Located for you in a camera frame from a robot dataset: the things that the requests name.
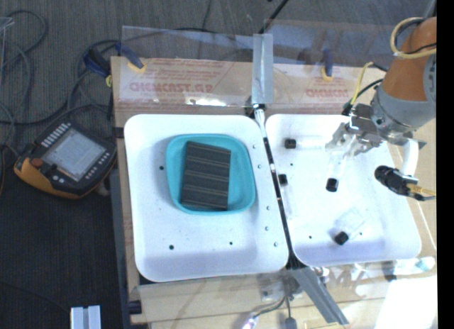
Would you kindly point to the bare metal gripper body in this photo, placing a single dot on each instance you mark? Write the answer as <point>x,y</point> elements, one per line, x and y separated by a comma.
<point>363,123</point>

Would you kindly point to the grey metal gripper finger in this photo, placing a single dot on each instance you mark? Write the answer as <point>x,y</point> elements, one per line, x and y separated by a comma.
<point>337,139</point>
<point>359,147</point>

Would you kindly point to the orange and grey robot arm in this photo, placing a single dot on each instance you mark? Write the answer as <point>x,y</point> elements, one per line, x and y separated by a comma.
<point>408,79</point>

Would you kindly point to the clear plastic bottle black cap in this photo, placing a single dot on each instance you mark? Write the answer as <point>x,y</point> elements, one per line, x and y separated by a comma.
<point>290,143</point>
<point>341,238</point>
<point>332,184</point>
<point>282,179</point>

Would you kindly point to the white plastic tray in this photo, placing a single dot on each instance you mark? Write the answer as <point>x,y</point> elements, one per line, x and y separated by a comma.
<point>198,242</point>
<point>372,196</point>

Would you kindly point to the thin black and white rod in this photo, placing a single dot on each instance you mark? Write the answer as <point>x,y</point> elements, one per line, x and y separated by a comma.
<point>274,175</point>

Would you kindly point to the blue plate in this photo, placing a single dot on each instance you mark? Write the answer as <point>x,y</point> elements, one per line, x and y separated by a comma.
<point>244,178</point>

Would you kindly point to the dark grey striped flat block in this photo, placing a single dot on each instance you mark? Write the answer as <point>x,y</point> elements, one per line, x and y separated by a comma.
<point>205,175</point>

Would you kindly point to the brown cardboard board red print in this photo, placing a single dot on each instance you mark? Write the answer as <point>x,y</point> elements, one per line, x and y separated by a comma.
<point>170,83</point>

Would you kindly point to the black cylinder on white bracket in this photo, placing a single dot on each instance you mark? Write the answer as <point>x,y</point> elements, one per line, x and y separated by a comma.
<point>390,178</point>

